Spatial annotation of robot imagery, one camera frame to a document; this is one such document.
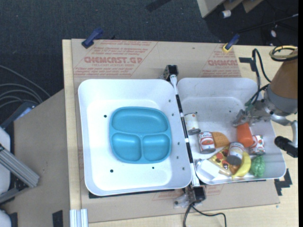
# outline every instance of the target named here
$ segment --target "tomato can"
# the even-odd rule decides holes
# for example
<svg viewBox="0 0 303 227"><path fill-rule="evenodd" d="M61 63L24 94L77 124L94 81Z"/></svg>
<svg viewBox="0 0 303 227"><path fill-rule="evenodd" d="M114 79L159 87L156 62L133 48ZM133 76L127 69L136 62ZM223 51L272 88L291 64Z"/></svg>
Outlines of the tomato can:
<svg viewBox="0 0 303 227"><path fill-rule="evenodd" d="M186 129L189 135L198 134L199 129L198 118L196 113L189 113L184 115Z"/></svg>
<svg viewBox="0 0 303 227"><path fill-rule="evenodd" d="M262 135L253 135L254 143L250 146L250 154L263 155L265 154L264 141Z"/></svg>
<svg viewBox="0 0 303 227"><path fill-rule="evenodd" d="M198 134L201 154L215 152L214 138L211 132L205 131Z"/></svg>
<svg viewBox="0 0 303 227"><path fill-rule="evenodd" d="M242 163L244 146L239 142L232 142L229 145L228 155L226 161L231 164L238 166Z"/></svg>

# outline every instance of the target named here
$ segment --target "yellow banana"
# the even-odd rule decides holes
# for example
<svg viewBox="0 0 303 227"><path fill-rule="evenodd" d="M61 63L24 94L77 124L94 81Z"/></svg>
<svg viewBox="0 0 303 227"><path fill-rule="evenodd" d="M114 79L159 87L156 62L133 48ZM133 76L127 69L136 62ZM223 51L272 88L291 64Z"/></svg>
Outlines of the yellow banana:
<svg viewBox="0 0 303 227"><path fill-rule="evenodd" d="M251 166L250 156L246 151L244 151L242 163L241 163L239 169L237 170L237 172L234 175L232 175L232 178L235 178L236 176L239 176L239 177L245 176L250 171L250 166Z"/></svg>

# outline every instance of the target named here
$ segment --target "blue divided plate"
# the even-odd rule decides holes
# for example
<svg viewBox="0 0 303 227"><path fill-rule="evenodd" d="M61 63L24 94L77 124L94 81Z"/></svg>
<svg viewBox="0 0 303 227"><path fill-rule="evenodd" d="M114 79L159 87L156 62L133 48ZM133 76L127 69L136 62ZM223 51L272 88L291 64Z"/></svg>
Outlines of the blue divided plate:
<svg viewBox="0 0 303 227"><path fill-rule="evenodd" d="M169 121L154 108L115 110L110 118L109 138L114 155L127 163L158 163L171 152Z"/></svg>

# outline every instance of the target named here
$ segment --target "green vegetable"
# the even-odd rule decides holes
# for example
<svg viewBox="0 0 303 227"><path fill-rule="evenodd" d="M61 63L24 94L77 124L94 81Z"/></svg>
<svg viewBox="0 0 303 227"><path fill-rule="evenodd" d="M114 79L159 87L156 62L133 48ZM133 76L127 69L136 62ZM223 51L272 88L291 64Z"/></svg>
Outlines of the green vegetable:
<svg viewBox="0 0 303 227"><path fill-rule="evenodd" d="M250 173L254 176L261 177L265 172L265 161L263 155L256 156L251 160Z"/></svg>

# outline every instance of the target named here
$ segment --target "black cable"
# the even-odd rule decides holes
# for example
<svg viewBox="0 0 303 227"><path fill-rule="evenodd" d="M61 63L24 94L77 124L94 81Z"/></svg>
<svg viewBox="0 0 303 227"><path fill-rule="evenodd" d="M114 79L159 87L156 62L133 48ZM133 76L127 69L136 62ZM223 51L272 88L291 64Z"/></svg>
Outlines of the black cable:
<svg viewBox="0 0 303 227"><path fill-rule="evenodd" d="M183 218L183 227L186 227L186 218L188 216L188 213L190 212L190 209L193 207L193 205L194 204L191 203L185 211L184 218Z"/></svg>
<svg viewBox="0 0 303 227"><path fill-rule="evenodd" d="M193 208L195 211L197 211L199 214L202 214L204 216L207 216L207 217L213 217L213 216L217 216L217 215L223 215L224 217L224 225L225 227L227 227L227 223L226 223L226 215L224 213L216 213L216 214L205 214L205 213L202 213L201 211L197 210L195 207L194 207L194 204L195 203L191 203L188 208L186 209L186 212L185 212L185 215L184 215L184 218L183 218L183 227L186 227L186 219L187 219L187 216L190 212L190 209Z"/></svg>
<svg viewBox="0 0 303 227"><path fill-rule="evenodd" d="M257 92L256 92L256 97L255 97L255 100L251 103L251 104L255 104L256 101L258 100L258 97L259 97L259 93L260 93L260 74L259 74L259 70L257 68L257 64L256 64L256 53L258 53L258 50L257 49L254 49L252 51L252 58L254 60L254 64L255 64L255 71L256 71L256 75L257 75L257 85L258 85L258 89L257 89Z"/></svg>
<svg viewBox="0 0 303 227"><path fill-rule="evenodd" d="M204 216L208 216L208 217L212 217L212 216L217 216L217 215L223 215L224 217L224 226L227 227L227 223L226 223L226 215L224 213L216 213L216 214L205 214L200 212L199 210L197 210L194 206L192 206L192 208L197 211L199 214L202 214Z"/></svg>
<svg viewBox="0 0 303 227"><path fill-rule="evenodd" d="M256 92L256 93L250 98L250 100L252 101L252 100L255 98L255 96L256 96L260 91L265 90L268 86L269 86L269 83L266 84L265 86L261 87L260 90L259 90L258 92Z"/></svg>
<svg viewBox="0 0 303 227"><path fill-rule="evenodd" d="M271 80L267 77L267 75L266 75L266 73L265 73L265 71L264 71L264 66L263 66L262 58L261 58L261 55L260 55L259 51L258 51L257 49L254 49L254 50L256 51L256 53L257 53L257 55L258 55L258 57L259 57L260 66L261 66L262 73L263 73L264 77L266 78L266 80L267 80L268 82L271 82Z"/></svg>

